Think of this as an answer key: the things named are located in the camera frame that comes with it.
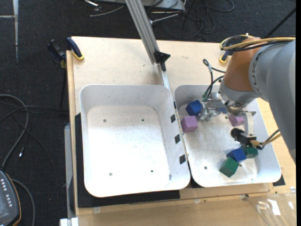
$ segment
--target blue cube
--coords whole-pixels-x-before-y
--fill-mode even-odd
[[[246,154],[242,148],[235,149],[227,154],[227,157],[232,158],[237,162],[242,162],[246,159]]]
[[[202,108],[203,108],[203,106],[200,103],[200,101],[195,100],[188,104],[188,106],[186,107],[186,111],[187,111],[188,115],[190,115],[190,116],[193,116],[193,115],[198,116],[201,114]]]

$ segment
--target black floor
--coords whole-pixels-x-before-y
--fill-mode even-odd
[[[244,33],[265,37],[296,7],[296,0],[193,1],[186,3],[186,12],[190,11],[188,18],[182,14],[154,26],[158,40],[221,42]],[[16,56],[14,18],[3,16],[13,14],[13,3],[0,0],[0,95],[10,94],[26,105],[43,107],[28,107],[31,134],[25,132],[4,168],[32,193],[37,226],[57,226],[59,218],[67,217],[64,127],[68,123],[68,113],[64,110],[68,110],[68,98],[66,93],[59,111],[63,69],[53,62],[47,44],[55,39],[66,49],[65,38],[71,35],[139,38],[126,6],[107,15],[90,17],[121,6],[97,3],[101,11],[95,12],[94,7],[83,0],[19,0]],[[160,9],[146,9],[151,19],[170,15],[152,13]],[[271,37],[295,34],[296,13],[293,13]],[[3,119],[16,106],[19,105],[13,99],[0,97],[1,164],[23,131],[16,119],[25,124],[23,110],[14,113],[16,118],[10,115]],[[16,188],[23,213],[20,225],[31,225],[30,198],[19,185]]]

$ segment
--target pink cube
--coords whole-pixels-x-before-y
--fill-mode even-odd
[[[243,125],[245,122],[243,116],[235,116],[233,114],[229,116],[229,121],[233,127]]]
[[[181,126],[184,133],[194,132],[198,128],[197,118],[194,115],[184,116],[181,120]]]

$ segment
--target robotic arm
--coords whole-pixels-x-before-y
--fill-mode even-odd
[[[234,115],[240,114],[258,97],[269,102],[279,131],[296,163],[296,40],[267,43],[265,39],[249,38],[243,42],[251,45],[247,50],[233,53],[220,84],[219,98],[227,111]]]

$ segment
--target wooden tabletop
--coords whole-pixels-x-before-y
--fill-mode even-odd
[[[277,197],[278,204],[289,201],[296,203],[296,167],[282,138],[273,142],[285,185],[272,183],[222,186],[212,188],[191,188],[180,190],[181,198],[167,202],[148,202],[78,208],[76,184],[75,122],[80,112],[79,92],[88,84],[143,85],[161,84],[159,71],[152,65],[141,40],[73,37],[85,58],[73,59],[67,51],[67,75],[70,109],[71,146],[73,164],[73,186],[75,213],[81,225],[267,225],[263,211],[255,210],[258,202],[269,202]],[[203,65],[207,59],[212,67],[226,70],[227,63],[219,62],[223,51],[218,43],[157,41],[160,51],[170,54],[166,61],[170,90],[180,85],[210,84],[208,68]],[[221,74],[214,71],[214,78]],[[268,134],[277,125],[269,104],[257,99]],[[295,207],[283,207],[280,218],[292,225]]]

